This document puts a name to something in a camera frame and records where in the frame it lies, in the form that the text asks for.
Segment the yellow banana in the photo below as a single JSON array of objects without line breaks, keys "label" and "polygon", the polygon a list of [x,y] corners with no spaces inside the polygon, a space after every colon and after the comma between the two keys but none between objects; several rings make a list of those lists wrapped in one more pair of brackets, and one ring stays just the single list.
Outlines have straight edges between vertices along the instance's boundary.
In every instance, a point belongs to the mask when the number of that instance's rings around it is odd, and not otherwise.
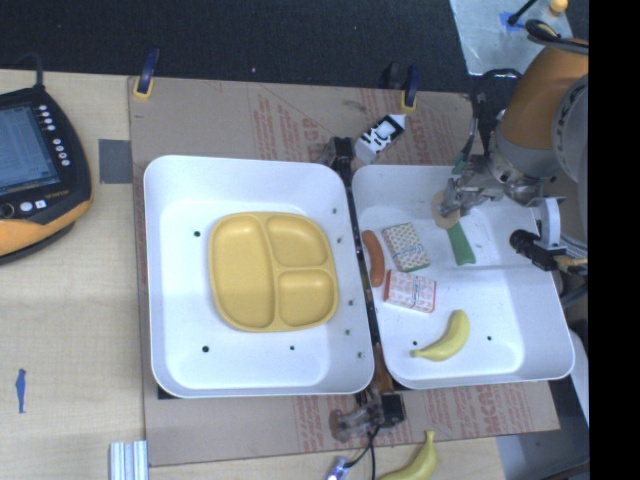
[{"label": "yellow banana", "polygon": [[462,309],[456,309],[449,317],[449,327],[438,341],[420,350],[412,350],[412,357],[425,357],[432,361],[444,361],[457,353],[469,337],[469,318]]},{"label": "yellow banana", "polygon": [[433,446],[435,431],[425,430],[425,434],[427,439],[418,450],[418,454],[411,461],[411,464],[383,475],[380,480],[426,480],[431,476],[438,462],[436,449]]}]

